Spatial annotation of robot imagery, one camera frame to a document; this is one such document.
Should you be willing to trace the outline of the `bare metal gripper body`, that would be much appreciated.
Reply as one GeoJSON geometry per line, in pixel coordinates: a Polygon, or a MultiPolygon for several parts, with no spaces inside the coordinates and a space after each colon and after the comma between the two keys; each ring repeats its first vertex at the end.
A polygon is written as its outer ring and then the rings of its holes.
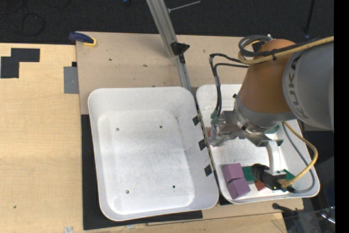
{"type": "Polygon", "coordinates": [[[242,129],[238,126],[233,111],[222,111],[218,118],[217,135],[219,140],[245,139],[242,129]]]}

